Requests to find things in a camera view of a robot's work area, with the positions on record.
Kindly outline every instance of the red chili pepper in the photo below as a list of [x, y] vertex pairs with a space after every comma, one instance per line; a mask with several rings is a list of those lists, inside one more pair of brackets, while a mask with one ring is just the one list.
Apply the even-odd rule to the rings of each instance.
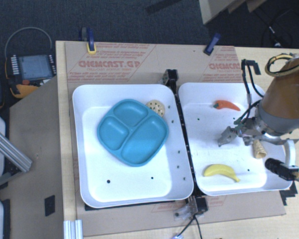
[[214, 108], [216, 108], [218, 110], [223, 109], [223, 108], [229, 108], [229, 109], [233, 109], [236, 111], [240, 111], [240, 108], [237, 105], [233, 104], [230, 101], [225, 101], [225, 100], [217, 100], [215, 102]]

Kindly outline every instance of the banana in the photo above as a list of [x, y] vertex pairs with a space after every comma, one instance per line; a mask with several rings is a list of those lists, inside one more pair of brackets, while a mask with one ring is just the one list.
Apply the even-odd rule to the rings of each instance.
[[208, 166], [204, 171], [204, 176], [213, 176], [215, 174], [221, 174], [229, 178], [234, 179], [236, 182], [239, 182], [240, 179], [236, 176], [236, 173], [233, 168], [224, 164], [214, 164]]

